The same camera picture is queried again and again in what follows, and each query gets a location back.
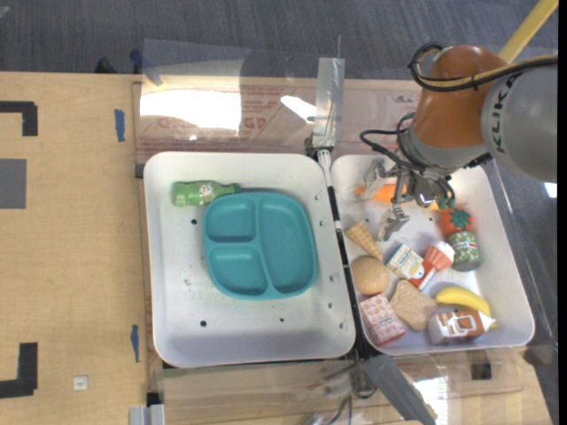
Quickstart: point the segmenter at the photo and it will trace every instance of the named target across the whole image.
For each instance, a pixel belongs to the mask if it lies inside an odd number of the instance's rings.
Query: clear plastic sheet
[[[347,56],[344,61],[348,77]],[[314,136],[319,62],[315,55],[147,40],[139,58],[143,81],[136,121],[136,162],[142,165],[162,151],[308,153]],[[419,87],[410,80],[346,78],[342,130],[331,147],[333,159],[344,154],[371,154],[359,133],[368,128],[394,129],[401,118],[415,110],[419,97]],[[390,149],[395,147],[395,137],[383,136],[377,141]],[[534,225],[525,217],[530,213],[526,208],[546,206],[548,200],[537,192],[536,197],[533,195],[539,186],[543,194],[543,184],[518,178],[493,162],[480,168],[490,179],[522,275],[536,320],[534,338],[521,349],[395,359],[435,413],[439,425],[467,423],[466,414],[474,401],[478,402],[473,409],[478,410],[479,418],[485,417],[484,413],[509,417],[508,421],[491,417],[483,423],[551,423],[545,412],[538,420],[533,419],[537,414],[531,408],[539,407],[532,405],[543,400],[554,418],[558,417],[556,249],[555,264],[553,260],[550,263],[549,253],[541,250],[540,241],[534,241],[533,232],[525,227]],[[525,184],[531,195],[519,197],[518,183]],[[556,232],[556,223],[550,231]],[[556,233],[551,239],[556,243]],[[343,390],[338,395],[338,390],[333,389],[338,387],[335,382],[340,377],[330,381],[324,374],[336,367],[346,367],[346,373],[351,365],[350,361],[333,360],[196,370],[169,368],[155,375],[169,415],[178,417],[174,423],[284,416],[273,423],[302,424],[314,422],[316,413],[322,413],[322,423],[327,423],[344,399],[353,394],[353,386],[352,380],[339,382]],[[287,368],[300,373],[299,383],[289,383],[286,375],[276,375],[278,369],[285,373]],[[251,380],[262,381],[251,384],[247,391],[241,391],[239,382],[225,383],[227,379],[238,379],[233,375],[246,377],[252,372],[261,377],[252,376]],[[537,379],[540,390],[533,390],[531,384],[528,389],[528,379]],[[337,396],[330,398],[327,388]],[[494,394],[509,394],[513,400],[501,404],[501,411],[496,406],[483,409]],[[351,423],[395,421],[396,413],[384,412],[388,402],[380,395],[378,390],[377,396],[367,399],[353,396]],[[483,396],[485,403],[478,400]],[[349,423],[347,419],[343,413],[336,423]]]

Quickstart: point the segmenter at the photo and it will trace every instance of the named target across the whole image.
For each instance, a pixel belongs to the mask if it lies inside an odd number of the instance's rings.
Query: pink box
[[[360,302],[362,321],[368,328],[374,343],[387,344],[406,334],[406,328],[393,311],[384,294],[378,294]]]

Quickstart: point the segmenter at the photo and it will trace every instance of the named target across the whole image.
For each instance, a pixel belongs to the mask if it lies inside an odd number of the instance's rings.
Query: white tray
[[[176,208],[173,182],[239,183],[287,194],[306,210],[319,272],[303,294],[249,301],[211,281],[202,242],[204,209]],[[144,168],[153,338],[175,367],[332,359],[353,346],[355,329],[322,169],[297,154],[163,152]]]
[[[362,202],[356,198],[355,191],[363,185],[361,178],[375,158],[381,156],[345,155],[339,157],[331,168],[343,228],[347,230],[358,221],[366,220],[374,237],[377,236],[380,217],[389,205],[376,200]],[[533,337],[535,323],[532,310],[484,170],[480,167],[462,169],[452,176],[451,185],[457,196],[457,205],[467,209],[474,219],[474,233],[482,264],[477,270],[468,273],[452,268],[436,273],[423,293],[432,297],[448,284],[457,284],[473,290],[491,306],[493,317],[499,324],[498,328],[492,329],[470,344],[449,346],[433,346],[426,331],[415,332],[408,328],[401,339],[375,346],[381,352],[400,356],[514,347],[527,344]],[[378,243],[384,253],[384,259],[388,259],[402,243],[423,254],[429,243],[445,239],[437,223],[439,212],[423,209],[415,203],[404,204],[402,209],[410,216],[410,220],[400,231],[393,233],[389,241]],[[365,255],[347,236],[345,241],[349,263],[352,264],[356,258]],[[389,290],[386,291],[388,298],[392,296],[395,283],[399,280],[392,273],[391,279]],[[452,309],[453,307],[442,306],[439,311],[449,312]],[[368,332],[366,337],[371,342]]]

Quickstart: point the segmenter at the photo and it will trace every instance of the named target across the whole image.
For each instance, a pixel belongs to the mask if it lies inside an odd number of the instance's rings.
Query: ice cream cone
[[[351,238],[354,243],[364,249],[370,257],[379,259],[380,261],[384,258],[382,251],[380,251],[380,248],[377,246],[376,241],[370,234],[363,220],[350,227],[346,231],[346,235]]]
[[[442,271],[453,265],[454,249],[448,243],[437,241],[427,246],[423,259],[429,261],[437,271]]]

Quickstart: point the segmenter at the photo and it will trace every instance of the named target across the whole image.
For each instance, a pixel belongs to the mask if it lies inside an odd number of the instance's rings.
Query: green bottle
[[[215,198],[240,192],[238,184],[223,185],[214,181],[175,182],[171,198],[175,206],[203,206]]]

